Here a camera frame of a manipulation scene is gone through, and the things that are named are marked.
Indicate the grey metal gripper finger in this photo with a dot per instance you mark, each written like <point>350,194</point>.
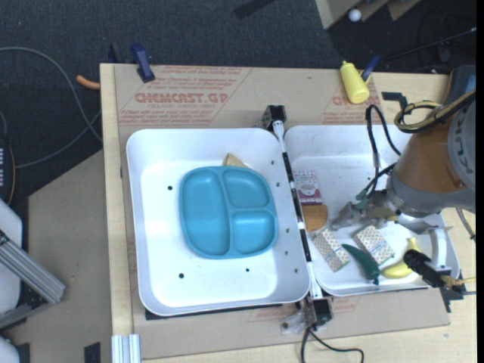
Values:
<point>372,224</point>
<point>346,216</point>

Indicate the thin black and white rod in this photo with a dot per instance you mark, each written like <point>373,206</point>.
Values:
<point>291,182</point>

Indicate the white plastic tray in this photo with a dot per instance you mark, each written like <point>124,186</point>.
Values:
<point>159,221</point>
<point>340,149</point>

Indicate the green chili pepper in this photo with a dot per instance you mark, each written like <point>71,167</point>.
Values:
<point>363,259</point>

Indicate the yellow banana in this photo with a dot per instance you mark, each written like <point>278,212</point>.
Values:
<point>397,270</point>

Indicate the blue divided plate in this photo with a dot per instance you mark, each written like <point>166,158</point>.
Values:
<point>211,210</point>

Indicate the brown biscuit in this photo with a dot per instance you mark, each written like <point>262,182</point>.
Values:
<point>314,218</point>

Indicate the white patterned carton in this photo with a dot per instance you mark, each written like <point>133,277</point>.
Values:
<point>331,250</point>
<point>374,245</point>

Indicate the tan bread slice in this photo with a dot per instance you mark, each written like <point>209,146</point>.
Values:
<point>232,161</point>

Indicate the yellow bottle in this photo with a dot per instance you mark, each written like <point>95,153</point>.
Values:
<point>353,83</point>

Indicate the white ball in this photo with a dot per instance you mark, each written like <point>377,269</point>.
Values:
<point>354,15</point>

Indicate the pink and white carton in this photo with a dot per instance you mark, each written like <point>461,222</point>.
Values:
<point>307,187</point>

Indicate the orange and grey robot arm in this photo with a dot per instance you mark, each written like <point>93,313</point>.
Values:
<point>427,157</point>

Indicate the black cylinder on white bracket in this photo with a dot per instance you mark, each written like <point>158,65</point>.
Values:
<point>438,246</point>

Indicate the brown cardboard board, red print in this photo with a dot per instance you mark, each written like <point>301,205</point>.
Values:
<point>227,100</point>

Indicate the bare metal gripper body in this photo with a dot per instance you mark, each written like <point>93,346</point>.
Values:
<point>383,212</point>

